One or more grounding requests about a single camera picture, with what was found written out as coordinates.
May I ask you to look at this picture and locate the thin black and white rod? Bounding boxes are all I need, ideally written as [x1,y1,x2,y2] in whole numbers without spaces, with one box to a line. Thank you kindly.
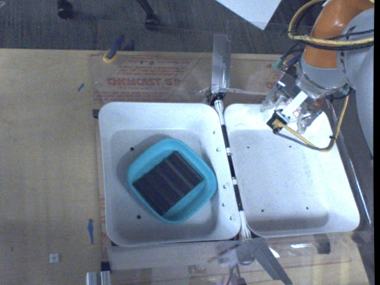
[213,99,253,240]

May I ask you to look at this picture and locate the blue square bowl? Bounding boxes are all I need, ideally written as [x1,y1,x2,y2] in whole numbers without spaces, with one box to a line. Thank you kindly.
[126,138,219,225]

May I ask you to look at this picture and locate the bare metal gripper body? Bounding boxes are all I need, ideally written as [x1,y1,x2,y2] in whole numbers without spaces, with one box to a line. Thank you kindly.
[275,69,347,117]

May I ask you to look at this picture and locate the white plastic tray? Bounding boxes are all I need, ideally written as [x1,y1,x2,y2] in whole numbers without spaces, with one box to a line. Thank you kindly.
[97,101,242,248]
[223,103,361,239]

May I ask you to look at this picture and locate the black cylinder on white bracket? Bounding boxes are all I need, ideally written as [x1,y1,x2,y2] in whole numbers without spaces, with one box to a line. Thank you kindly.
[265,91,309,134]

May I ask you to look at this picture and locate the black block with thin wires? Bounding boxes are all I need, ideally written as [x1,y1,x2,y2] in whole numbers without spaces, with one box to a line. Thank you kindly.
[208,88,227,100]

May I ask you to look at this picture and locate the black ribbed square block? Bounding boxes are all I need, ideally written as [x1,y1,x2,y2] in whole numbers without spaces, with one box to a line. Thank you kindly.
[132,151,205,217]

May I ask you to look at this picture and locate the brown cardboard board, red print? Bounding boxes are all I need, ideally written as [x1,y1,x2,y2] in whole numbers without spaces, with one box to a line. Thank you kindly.
[90,51,362,277]

